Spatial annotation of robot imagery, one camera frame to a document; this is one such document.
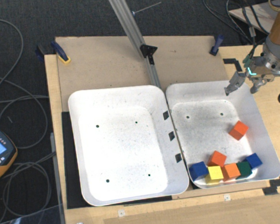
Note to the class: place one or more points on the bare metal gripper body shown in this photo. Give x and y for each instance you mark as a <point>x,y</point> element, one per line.
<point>263,66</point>

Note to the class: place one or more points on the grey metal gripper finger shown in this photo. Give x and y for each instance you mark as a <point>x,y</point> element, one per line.
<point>257,85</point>
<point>235,82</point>

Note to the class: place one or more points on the orange cube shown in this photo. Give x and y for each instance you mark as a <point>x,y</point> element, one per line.
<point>238,130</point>
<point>217,158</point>
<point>231,171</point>

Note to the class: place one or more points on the white plastic tray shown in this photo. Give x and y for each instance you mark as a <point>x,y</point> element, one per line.
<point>204,133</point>
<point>123,149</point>

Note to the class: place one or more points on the blue cube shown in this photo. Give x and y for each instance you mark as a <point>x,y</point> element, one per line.
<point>198,171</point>
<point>254,160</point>

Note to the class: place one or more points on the green cube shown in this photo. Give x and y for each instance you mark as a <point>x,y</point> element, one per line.
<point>244,169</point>

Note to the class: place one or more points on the yellow cube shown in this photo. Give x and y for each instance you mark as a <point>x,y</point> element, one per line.
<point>214,173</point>

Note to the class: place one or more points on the brown cardboard board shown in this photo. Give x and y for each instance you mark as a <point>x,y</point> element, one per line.
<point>102,63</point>

